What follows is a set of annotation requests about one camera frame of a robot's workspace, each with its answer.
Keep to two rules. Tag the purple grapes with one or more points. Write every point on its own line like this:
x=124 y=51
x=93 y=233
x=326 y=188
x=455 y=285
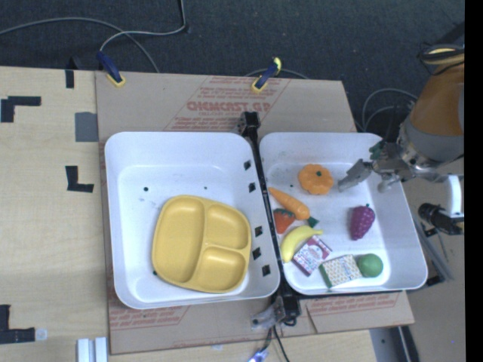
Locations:
x=361 y=221

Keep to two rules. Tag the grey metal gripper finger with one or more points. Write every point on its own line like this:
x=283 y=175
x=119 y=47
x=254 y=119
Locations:
x=386 y=182
x=354 y=175

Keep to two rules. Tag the yellow and green carton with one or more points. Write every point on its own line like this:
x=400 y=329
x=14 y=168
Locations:
x=340 y=270

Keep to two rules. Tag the yellow banana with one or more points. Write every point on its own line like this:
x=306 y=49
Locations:
x=293 y=240

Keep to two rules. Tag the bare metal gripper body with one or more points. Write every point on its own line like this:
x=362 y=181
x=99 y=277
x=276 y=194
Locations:
x=396 y=162

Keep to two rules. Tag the yellow divided plate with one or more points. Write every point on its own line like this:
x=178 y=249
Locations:
x=181 y=236

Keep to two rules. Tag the red strawberry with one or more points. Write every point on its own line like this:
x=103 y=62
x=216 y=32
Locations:
x=282 y=221

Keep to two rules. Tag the orange pumpkin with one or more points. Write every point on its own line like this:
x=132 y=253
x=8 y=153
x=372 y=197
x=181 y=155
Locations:
x=315 y=179

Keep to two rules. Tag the white plastic tray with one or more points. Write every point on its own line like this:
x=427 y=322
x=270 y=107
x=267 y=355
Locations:
x=170 y=157
x=392 y=232

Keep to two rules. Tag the black cylinder on white bracket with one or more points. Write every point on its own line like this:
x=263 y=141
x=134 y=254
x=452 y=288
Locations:
x=439 y=215

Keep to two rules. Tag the orange carrot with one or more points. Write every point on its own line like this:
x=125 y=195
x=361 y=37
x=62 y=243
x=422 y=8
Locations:
x=290 y=203

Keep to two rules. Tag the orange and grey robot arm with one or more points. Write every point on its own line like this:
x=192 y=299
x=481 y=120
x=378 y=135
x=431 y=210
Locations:
x=437 y=104

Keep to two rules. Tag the thin black rod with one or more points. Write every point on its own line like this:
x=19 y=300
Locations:
x=265 y=198

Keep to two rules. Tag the brown cardboard board red print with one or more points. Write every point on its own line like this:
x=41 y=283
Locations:
x=151 y=104

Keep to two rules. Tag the pink and white carton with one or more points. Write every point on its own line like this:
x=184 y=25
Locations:
x=311 y=256

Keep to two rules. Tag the green apple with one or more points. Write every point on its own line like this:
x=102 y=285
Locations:
x=370 y=265

